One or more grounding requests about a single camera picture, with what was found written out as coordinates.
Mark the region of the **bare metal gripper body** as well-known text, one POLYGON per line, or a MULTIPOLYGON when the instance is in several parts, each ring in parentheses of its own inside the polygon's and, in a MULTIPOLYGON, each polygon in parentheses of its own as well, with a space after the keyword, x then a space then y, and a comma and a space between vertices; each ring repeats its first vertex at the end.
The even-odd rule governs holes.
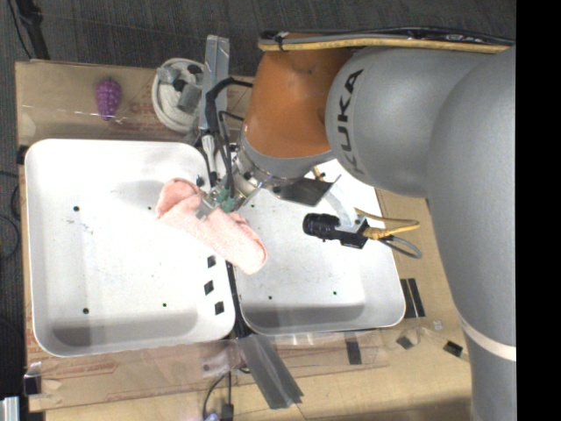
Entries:
POLYGON ((248 203, 261 187, 252 168, 243 168, 238 157, 222 165, 220 180, 204 197, 205 205, 212 211, 235 212, 248 203))

